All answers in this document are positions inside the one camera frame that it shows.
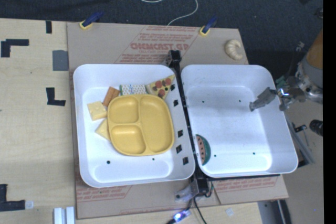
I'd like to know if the thin black rod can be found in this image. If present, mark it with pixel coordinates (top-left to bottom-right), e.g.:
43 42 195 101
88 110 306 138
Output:
172 65 202 179

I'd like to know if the yellow cheese wedge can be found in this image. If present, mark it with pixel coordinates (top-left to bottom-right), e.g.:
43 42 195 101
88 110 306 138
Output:
94 118 112 142

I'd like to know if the brown cardboard board red print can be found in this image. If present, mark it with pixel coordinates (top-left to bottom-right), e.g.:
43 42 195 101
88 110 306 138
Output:
66 22 290 220

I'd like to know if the black cylinder on white bracket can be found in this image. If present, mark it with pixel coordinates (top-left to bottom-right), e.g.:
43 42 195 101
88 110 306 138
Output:
309 119 324 137

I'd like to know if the black block with thin wires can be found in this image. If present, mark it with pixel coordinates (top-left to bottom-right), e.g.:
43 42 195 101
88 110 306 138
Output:
188 175 214 198
164 49 183 69

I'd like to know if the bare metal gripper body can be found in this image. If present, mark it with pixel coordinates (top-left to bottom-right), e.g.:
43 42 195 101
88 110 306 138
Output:
276 68 324 104

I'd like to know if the toy pizza slice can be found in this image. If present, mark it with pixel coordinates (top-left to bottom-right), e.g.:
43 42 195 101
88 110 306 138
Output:
144 74 176 99

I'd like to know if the toy watermelon slice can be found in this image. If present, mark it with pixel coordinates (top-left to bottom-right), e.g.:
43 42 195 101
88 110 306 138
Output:
194 134 212 167

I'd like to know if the yellow cheese cube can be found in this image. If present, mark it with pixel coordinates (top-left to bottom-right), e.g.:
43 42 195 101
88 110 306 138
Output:
87 101 108 121

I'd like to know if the orange wafer biscuit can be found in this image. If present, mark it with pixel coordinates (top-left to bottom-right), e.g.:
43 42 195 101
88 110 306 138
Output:
102 86 121 108

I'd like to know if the white and green packet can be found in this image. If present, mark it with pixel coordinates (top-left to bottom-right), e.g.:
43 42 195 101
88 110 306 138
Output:
119 83 148 96

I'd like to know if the white plastic tray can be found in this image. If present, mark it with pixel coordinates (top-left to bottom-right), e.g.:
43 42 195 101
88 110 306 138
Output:
72 63 196 188
181 64 299 179

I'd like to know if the beige toy croissant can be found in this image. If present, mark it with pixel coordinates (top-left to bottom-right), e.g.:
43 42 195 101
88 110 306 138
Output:
224 39 244 61

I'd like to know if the yellow divided plate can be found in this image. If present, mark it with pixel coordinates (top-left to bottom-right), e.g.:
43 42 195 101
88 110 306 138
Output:
107 93 175 157

